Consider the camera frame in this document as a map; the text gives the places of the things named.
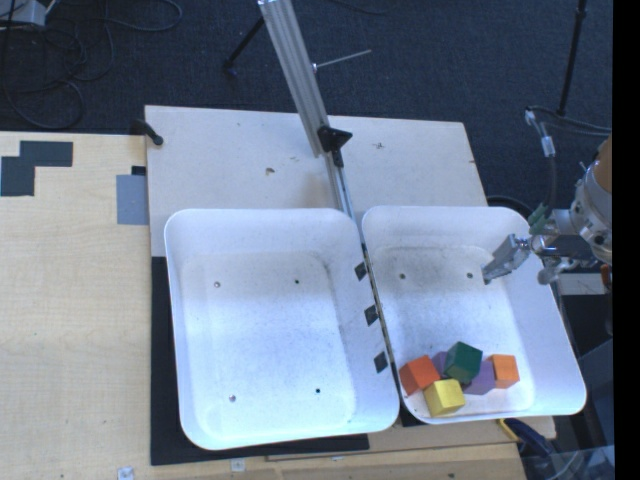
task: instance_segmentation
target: block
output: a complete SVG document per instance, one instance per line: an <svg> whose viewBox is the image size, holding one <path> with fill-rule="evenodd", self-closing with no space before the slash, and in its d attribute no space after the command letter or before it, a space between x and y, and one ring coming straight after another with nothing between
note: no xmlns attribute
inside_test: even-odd
<svg viewBox="0 0 640 480"><path fill-rule="evenodd" d="M482 350L458 341L447 351L444 374L461 384L468 384L480 372L481 362Z"/></svg>
<svg viewBox="0 0 640 480"><path fill-rule="evenodd" d="M462 392L465 395L486 395L495 387L496 377L493 372L493 363L491 361L482 361L480 363L480 372L469 384L462 386Z"/></svg>
<svg viewBox="0 0 640 480"><path fill-rule="evenodd" d="M493 354L487 361L493 364L493 371L496 377L496 387L507 389L520 381L518 363L516 357L511 354Z"/></svg>
<svg viewBox="0 0 640 480"><path fill-rule="evenodd" d="M433 417L456 412L465 404L462 387L456 379L437 380L423 393Z"/></svg>
<svg viewBox="0 0 640 480"><path fill-rule="evenodd" d="M418 357L400 368L400 382L407 395L429 387L436 380L440 380L440 374L429 356Z"/></svg>
<svg viewBox="0 0 640 480"><path fill-rule="evenodd" d="M438 370L438 373L440 374L440 377L442 377L442 378L445 377L444 364L445 364L446 360L447 360L446 351L440 351L436 355L431 357L431 361L433 362L433 365L436 367L436 370Z"/></svg>

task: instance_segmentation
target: yellow block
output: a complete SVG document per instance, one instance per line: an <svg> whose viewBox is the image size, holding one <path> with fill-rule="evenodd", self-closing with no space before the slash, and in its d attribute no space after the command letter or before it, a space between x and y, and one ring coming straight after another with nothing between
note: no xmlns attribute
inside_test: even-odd
<svg viewBox="0 0 640 480"><path fill-rule="evenodd" d="M465 404L462 387L456 379L437 380L423 393L431 416L455 412Z"/></svg>

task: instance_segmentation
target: purple block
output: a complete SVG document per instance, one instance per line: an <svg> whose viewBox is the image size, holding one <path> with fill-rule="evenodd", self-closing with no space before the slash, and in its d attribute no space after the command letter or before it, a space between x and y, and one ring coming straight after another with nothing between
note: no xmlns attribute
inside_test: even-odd
<svg viewBox="0 0 640 480"><path fill-rule="evenodd" d="M433 356L431 358L431 362L433 363L433 366L436 367L436 370L438 370L438 373L440 374L440 377L442 377L443 379L446 378L447 376L444 374L444 362L447 360L447 352L438 352L435 356Z"/></svg>
<svg viewBox="0 0 640 480"><path fill-rule="evenodd" d="M469 384L462 386L462 392L467 395L486 395L496 387L496 376L491 361L480 363L480 372Z"/></svg>

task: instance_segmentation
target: wooden table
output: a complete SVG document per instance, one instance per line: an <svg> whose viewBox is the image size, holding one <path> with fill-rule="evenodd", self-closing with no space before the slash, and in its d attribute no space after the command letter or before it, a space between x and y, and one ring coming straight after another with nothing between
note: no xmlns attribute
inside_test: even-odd
<svg viewBox="0 0 640 480"><path fill-rule="evenodd" d="M18 156L21 141L73 143L71 167L35 168L33 196L0 197L4 477L526 478L494 421L394 425L370 435L369 451L340 457L151 466L150 233L118 224L116 201L116 176L146 165L146 140L0 132L0 157ZM527 422L555 436L552 418Z"/></svg>

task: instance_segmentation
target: empty white tray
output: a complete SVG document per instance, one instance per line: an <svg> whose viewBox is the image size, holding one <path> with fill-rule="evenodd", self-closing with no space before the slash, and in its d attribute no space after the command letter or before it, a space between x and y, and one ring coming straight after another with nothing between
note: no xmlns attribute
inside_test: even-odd
<svg viewBox="0 0 640 480"><path fill-rule="evenodd" d="M368 433L399 398L355 223L333 209L182 210L165 226L187 437L211 450Z"/></svg>
<svg viewBox="0 0 640 480"><path fill-rule="evenodd" d="M397 369L457 341L516 356L521 380L508 389L465 395L448 416L431 417L421 391L402 397L426 423L567 415L586 390L551 288L537 282L531 255L485 285L482 265L510 233L528 236L518 213L495 207L380 206L362 230Z"/></svg>

